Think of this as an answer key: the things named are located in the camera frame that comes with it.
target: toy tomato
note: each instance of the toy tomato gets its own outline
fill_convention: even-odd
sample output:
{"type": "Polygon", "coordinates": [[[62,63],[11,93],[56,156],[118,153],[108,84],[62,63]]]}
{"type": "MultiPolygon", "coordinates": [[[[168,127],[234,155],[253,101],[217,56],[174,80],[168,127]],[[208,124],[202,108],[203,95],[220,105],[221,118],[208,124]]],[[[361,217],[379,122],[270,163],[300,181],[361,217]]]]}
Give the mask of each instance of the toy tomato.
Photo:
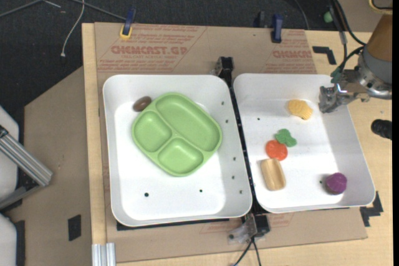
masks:
{"type": "Polygon", "coordinates": [[[282,161],[288,155],[287,146],[278,142],[277,140],[271,140],[266,143],[266,153],[270,158],[278,159],[282,161]]]}

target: dark blue clip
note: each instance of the dark blue clip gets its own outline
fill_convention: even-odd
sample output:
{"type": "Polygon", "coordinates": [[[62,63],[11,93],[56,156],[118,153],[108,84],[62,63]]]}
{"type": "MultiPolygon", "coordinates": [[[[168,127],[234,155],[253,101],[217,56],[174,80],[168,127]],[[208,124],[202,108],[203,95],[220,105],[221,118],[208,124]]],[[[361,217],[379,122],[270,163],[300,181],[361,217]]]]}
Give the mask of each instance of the dark blue clip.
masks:
{"type": "Polygon", "coordinates": [[[122,26],[119,32],[119,36],[123,39],[129,39],[132,34],[132,24],[135,22],[136,18],[136,8],[131,7],[127,13],[125,25],[122,26]]]}
{"type": "Polygon", "coordinates": [[[272,19],[272,42],[281,43],[282,15],[274,14],[272,19]]]}

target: green plate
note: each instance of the green plate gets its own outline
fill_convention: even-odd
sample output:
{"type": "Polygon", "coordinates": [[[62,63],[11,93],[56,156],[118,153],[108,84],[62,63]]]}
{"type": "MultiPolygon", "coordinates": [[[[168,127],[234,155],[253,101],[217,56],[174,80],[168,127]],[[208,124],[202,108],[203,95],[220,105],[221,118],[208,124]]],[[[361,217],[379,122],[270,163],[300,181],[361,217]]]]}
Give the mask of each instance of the green plate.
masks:
{"type": "Polygon", "coordinates": [[[195,172],[222,142],[218,123],[180,93],[152,101],[133,122],[132,136],[144,154],[174,176],[195,172]]]}

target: wooden table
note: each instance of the wooden table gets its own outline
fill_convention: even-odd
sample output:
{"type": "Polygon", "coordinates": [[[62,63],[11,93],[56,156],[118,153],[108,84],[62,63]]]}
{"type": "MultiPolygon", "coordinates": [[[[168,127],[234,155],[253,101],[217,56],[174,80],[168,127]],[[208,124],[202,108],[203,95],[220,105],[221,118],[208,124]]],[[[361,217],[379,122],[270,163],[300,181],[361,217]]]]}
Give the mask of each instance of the wooden table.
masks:
{"type": "MultiPolygon", "coordinates": [[[[83,24],[82,34],[92,243],[104,245],[107,242],[107,229],[101,162],[94,25],[83,24]]],[[[337,62],[339,63],[342,60],[342,45],[337,32],[306,31],[306,36],[310,46],[330,47],[335,54],[337,62]]],[[[367,41],[370,33],[359,33],[358,37],[363,41],[367,41]]],[[[349,52],[356,47],[356,43],[349,40],[349,52]]],[[[313,54],[313,59],[319,74],[329,74],[335,68],[327,63],[325,55],[313,54]]],[[[355,63],[356,59],[350,60],[347,68],[353,67],[355,63]]],[[[370,130],[370,124],[374,119],[392,119],[392,101],[377,99],[371,99],[368,103],[355,101],[349,105],[349,109],[376,190],[380,195],[384,212],[380,217],[371,218],[370,223],[372,226],[367,228],[368,238],[365,240],[262,249],[260,256],[263,265],[393,265],[392,142],[373,134],[370,130]]],[[[235,263],[240,255],[241,252],[230,252],[127,262],[120,265],[231,265],[235,263]]],[[[253,250],[249,251],[240,265],[257,265],[255,252],[253,250]]]]}

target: white plastic object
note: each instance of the white plastic object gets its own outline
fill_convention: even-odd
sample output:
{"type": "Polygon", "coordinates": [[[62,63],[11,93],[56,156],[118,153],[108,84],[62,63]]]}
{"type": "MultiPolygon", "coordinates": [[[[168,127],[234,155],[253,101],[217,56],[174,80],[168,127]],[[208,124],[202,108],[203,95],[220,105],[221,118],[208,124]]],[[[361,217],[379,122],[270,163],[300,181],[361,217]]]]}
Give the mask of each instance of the white plastic object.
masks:
{"type": "MultiPolygon", "coordinates": [[[[18,140],[18,124],[2,107],[0,107],[0,125],[14,139],[18,140]]],[[[15,191],[17,186],[17,169],[17,164],[0,151],[0,201],[15,191]]]]}
{"type": "Polygon", "coordinates": [[[226,83],[214,75],[114,75],[103,86],[111,207],[130,227],[241,217],[252,206],[251,188],[226,83]],[[164,93],[186,95],[222,129],[217,152],[195,173],[164,172],[135,145],[133,104],[164,93]]]}
{"type": "Polygon", "coordinates": [[[346,105],[336,112],[319,111],[319,88],[331,86],[326,75],[241,74],[234,83],[251,164],[257,201],[273,213],[366,206],[375,188],[346,105]],[[289,100],[305,100],[313,109],[308,120],[291,115],[289,100]],[[267,189],[260,162],[265,145],[286,128],[297,140],[281,161],[286,186],[267,189]],[[331,195],[324,179],[341,172],[348,179],[343,194],[331,195]]]}
{"type": "Polygon", "coordinates": [[[17,230],[15,225],[0,214],[0,265],[15,266],[17,260],[17,230]]]}

